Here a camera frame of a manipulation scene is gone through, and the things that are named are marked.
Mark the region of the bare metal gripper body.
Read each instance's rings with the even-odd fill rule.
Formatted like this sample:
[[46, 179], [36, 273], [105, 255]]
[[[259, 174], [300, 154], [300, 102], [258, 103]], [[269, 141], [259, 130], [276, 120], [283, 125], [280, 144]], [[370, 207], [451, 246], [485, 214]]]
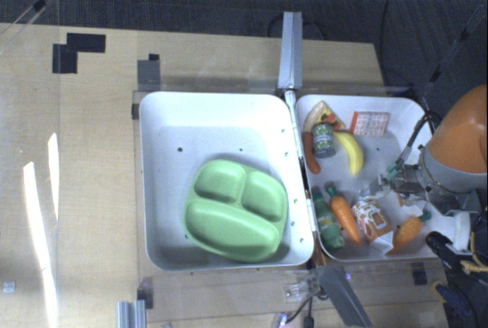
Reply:
[[453, 214], [461, 209], [457, 196], [434, 180], [429, 172], [419, 165], [404, 165], [396, 174], [390, 187], [408, 198], [422, 198], [440, 214]]

